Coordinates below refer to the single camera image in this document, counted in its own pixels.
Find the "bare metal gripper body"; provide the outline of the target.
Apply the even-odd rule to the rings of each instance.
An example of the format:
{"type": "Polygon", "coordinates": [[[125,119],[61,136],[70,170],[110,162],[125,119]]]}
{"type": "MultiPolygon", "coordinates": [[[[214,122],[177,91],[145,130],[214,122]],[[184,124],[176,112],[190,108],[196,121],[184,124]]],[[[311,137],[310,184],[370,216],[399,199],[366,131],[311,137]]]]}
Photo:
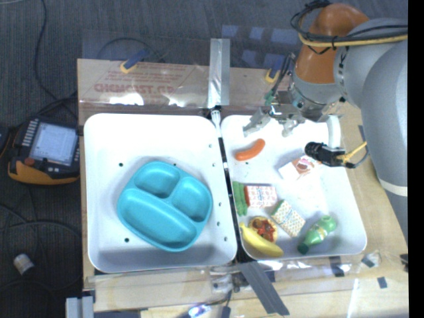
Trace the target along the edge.
{"type": "Polygon", "coordinates": [[[298,107],[293,104],[293,95],[289,91],[277,91],[270,104],[271,118],[280,123],[302,124],[305,118],[298,107]]]}

